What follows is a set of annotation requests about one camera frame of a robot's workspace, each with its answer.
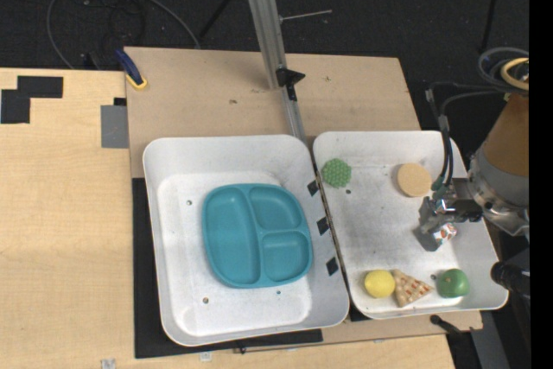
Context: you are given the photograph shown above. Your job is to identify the teal divided plate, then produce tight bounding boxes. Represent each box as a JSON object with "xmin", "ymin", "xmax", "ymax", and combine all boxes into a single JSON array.
[{"xmin": 200, "ymin": 182, "xmax": 315, "ymax": 290}]

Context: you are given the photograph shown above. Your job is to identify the small white red-printed carton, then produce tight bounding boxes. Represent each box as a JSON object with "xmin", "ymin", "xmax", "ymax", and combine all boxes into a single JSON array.
[{"xmin": 431, "ymin": 222, "xmax": 459, "ymax": 246}]

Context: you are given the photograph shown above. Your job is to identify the tan round biscuit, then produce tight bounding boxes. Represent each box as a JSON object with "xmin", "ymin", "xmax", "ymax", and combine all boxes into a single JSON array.
[{"xmin": 396, "ymin": 162, "xmax": 434, "ymax": 199}]

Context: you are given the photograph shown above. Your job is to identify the thin black and white rod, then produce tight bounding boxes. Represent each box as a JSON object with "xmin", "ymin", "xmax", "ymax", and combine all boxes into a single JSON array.
[{"xmin": 281, "ymin": 85, "xmax": 348, "ymax": 289}]

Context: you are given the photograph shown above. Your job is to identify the green apple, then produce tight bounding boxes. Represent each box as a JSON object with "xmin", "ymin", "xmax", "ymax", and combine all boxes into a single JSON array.
[{"xmin": 435, "ymin": 268, "xmax": 471, "ymax": 300}]

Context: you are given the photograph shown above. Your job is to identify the green grapes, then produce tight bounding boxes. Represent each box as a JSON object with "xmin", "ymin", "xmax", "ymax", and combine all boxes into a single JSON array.
[{"xmin": 320, "ymin": 157, "xmax": 353, "ymax": 190}]

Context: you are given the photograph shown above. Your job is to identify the yellow lemon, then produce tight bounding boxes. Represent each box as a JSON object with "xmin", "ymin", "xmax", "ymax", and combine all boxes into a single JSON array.
[{"xmin": 363, "ymin": 269, "xmax": 397, "ymax": 299}]

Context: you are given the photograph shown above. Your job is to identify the brown flat board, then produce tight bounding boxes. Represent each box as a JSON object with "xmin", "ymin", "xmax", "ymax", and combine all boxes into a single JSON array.
[{"xmin": 124, "ymin": 46, "xmax": 484, "ymax": 354}]

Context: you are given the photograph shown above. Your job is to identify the white plastic tray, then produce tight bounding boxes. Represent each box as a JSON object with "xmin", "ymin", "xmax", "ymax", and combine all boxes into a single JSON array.
[
  {"xmin": 311, "ymin": 130, "xmax": 510, "ymax": 321},
  {"xmin": 142, "ymin": 134, "xmax": 351, "ymax": 347}
]

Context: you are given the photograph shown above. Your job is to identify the pizza slice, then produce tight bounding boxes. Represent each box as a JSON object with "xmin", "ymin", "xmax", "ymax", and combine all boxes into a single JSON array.
[{"xmin": 390, "ymin": 268, "xmax": 435, "ymax": 309}]

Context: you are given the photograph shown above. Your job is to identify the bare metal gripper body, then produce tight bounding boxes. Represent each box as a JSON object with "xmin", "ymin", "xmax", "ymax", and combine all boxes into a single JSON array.
[{"xmin": 448, "ymin": 180, "xmax": 531, "ymax": 236}]

